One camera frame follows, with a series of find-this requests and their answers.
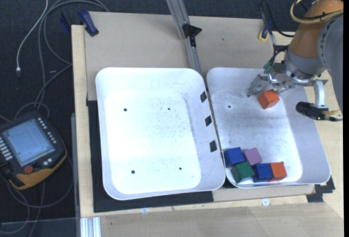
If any purple cube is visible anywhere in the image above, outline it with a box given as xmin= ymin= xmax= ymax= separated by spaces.
xmin=243 ymin=147 xmax=263 ymax=167

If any green cube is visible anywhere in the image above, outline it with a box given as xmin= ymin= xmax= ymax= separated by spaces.
xmin=230 ymin=161 xmax=255 ymax=184

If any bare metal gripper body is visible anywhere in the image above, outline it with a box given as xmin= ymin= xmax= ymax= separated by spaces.
xmin=268 ymin=62 xmax=326 ymax=89

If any orange cube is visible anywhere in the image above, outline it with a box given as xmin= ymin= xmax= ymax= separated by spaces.
xmin=269 ymin=161 xmax=288 ymax=180
xmin=257 ymin=89 xmax=281 ymax=110

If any brown cardboard board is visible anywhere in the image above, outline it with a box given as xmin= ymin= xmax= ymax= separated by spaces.
xmin=83 ymin=11 xmax=317 ymax=203

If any white plastic tray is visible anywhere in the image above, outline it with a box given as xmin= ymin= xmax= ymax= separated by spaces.
xmin=206 ymin=66 xmax=332 ymax=189
xmin=94 ymin=66 xmax=227 ymax=201

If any blue cube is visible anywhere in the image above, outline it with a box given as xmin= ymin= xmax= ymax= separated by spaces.
xmin=223 ymin=147 xmax=246 ymax=168
xmin=252 ymin=162 xmax=274 ymax=183

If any black cylinder on white bracket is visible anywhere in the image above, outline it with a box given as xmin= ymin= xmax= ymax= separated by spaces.
xmin=296 ymin=79 xmax=329 ymax=121

